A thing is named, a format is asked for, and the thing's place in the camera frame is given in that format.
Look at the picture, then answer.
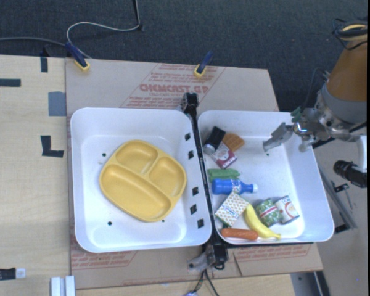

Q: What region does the red and white carton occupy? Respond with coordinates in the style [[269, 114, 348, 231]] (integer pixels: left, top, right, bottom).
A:
[[210, 141, 238, 170]]

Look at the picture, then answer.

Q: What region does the white and red can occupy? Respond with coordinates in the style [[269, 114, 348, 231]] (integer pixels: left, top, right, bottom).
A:
[[274, 195, 301, 225]]

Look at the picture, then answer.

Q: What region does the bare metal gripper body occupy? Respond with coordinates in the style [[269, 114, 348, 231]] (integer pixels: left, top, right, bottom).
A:
[[292, 102, 367, 143]]

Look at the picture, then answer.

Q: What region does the brown cardboard board red print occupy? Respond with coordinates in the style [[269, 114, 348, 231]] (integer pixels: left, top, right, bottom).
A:
[[64, 57, 324, 290]]

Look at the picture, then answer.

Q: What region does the orange sausage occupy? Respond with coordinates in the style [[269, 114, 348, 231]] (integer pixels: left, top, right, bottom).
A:
[[220, 227, 259, 241]]

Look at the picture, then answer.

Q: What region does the green pea pod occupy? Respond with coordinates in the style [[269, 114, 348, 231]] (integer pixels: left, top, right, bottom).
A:
[[207, 168, 242, 183]]

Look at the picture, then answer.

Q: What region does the thin black and white rod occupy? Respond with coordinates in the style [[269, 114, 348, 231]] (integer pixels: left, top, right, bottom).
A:
[[189, 109, 218, 247]]

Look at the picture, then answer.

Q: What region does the yellow patterned carton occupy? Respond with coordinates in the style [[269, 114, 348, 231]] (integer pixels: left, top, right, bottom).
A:
[[214, 191, 251, 228]]

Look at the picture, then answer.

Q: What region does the green can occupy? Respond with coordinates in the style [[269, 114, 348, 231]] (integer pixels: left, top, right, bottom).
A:
[[255, 197, 282, 228]]

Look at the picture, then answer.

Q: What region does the black cylinder on white bracket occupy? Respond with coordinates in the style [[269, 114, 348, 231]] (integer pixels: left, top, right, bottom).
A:
[[332, 134, 368, 189]]

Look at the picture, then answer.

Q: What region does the yellow banana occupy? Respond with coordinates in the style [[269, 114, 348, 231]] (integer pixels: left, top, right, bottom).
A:
[[244, 203, 282, 241]]

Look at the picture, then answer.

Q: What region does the yellow divided plate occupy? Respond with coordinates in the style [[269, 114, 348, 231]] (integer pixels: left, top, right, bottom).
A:
[[98, 139, 188, 223]]

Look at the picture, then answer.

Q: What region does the white plastic tray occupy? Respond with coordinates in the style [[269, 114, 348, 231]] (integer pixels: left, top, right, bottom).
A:
[[197, 109, 335, 245], [69, 107, 213, 254]]

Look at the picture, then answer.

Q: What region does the blue bottle with white cap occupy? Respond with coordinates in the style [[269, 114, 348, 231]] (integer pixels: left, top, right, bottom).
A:
[[210, 178, 259, 196]]

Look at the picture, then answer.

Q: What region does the black bottle with silver cap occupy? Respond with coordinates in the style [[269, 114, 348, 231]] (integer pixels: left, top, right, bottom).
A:
[[202, 126, 227, 156]]

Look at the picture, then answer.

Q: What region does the orange waffle biscuit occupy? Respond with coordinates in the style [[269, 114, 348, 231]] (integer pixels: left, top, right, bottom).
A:
[[222, 133, 245, 153]]

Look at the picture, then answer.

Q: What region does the black block with thin wires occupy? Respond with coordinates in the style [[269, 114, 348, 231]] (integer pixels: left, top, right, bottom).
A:
[[179, 92, 200, 114], [203, 243, 229, 270]]

